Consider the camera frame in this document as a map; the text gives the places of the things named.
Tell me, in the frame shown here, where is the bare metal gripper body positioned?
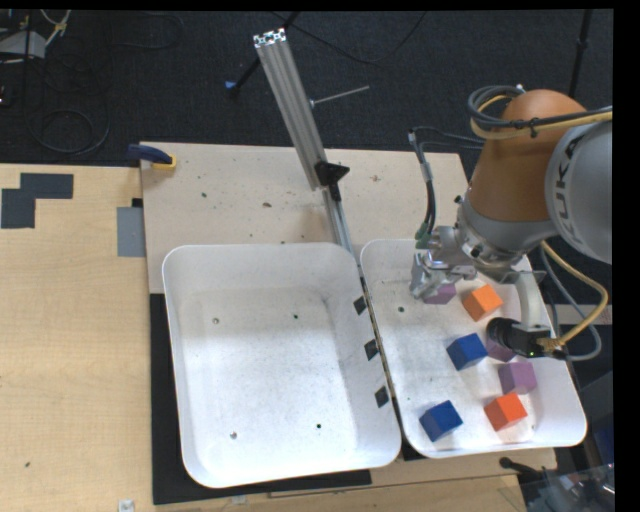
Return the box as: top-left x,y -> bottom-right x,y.
412,225 -> 507,275

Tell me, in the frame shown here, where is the purple cube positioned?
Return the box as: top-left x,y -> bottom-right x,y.
497,361 -> 539,396
423,282 -> 458,307
485,339 -> 518,364

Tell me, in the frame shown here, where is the orange cube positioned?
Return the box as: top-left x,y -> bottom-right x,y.
460,283 -> 505,323
483,392 -> 530,433

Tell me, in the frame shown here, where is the white plastic tray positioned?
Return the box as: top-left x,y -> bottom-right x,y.
359,237 -> 589,460
161,241 -> 403,490

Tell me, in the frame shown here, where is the blue cube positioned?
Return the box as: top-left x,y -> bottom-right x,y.
445,332 -> 489,372
418,399 -> 465,444

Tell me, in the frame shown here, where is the pale wood board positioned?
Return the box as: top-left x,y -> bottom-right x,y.
138,141 -> 559,501

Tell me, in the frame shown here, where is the black cylinder on white bracket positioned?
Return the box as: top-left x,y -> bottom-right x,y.
479,268 -> 554,359

